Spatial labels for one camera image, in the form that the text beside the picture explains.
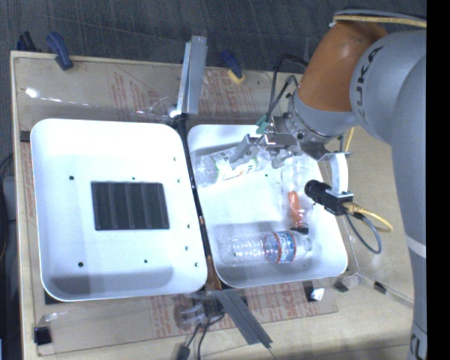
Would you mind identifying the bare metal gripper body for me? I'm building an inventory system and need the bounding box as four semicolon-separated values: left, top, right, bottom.
264;114;324;163

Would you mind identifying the clear bottle green white label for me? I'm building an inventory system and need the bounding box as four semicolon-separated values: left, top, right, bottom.
193;148;272;187

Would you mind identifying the clear bottle orange label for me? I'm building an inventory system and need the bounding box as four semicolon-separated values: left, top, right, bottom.
280;157;316;236

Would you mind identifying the white plastic tray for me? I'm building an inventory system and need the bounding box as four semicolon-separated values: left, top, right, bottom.
29;117;209;302
186;124;349;290

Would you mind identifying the clear bottle blue label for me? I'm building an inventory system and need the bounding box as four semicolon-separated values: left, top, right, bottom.
220;229;314;266

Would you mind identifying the brown cardboard board red print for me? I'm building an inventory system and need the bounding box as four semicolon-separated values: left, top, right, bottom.
13;56;341;356

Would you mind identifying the black ribbed rectangular panel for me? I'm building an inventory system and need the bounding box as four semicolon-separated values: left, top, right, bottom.
90;181;171;232

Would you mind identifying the black cylinder on white bracket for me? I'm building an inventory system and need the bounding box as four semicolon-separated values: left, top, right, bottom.
304;150;356;217

